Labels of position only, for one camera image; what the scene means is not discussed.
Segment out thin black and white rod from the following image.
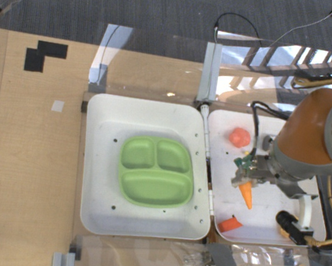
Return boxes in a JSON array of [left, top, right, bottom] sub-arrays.
[[188, 103, 227, 217]]

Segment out orange wedge-shaped toy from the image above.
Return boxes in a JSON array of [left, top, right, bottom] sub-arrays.
[[217, 213, 244, 236]]

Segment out black cylinder on white bracket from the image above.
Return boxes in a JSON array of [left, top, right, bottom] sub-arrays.
[[272, 190, 319, 247]]

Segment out pink round toy fruit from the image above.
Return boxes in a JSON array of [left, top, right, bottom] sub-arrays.
[[227, 126, 252, 150]]

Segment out orange toy carrot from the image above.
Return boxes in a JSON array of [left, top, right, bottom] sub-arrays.
[[236, 180, 256, 211]]

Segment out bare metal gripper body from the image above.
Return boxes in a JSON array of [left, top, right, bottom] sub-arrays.
[[238, 152, 282, 186]]

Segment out green divided plate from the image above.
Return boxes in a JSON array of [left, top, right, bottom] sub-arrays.
[[113, 133, 199, 213]]

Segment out white plastic tray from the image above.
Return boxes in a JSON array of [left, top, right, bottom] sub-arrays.
[[73, 91, 225, 248], [194, 108, 332, 254]]

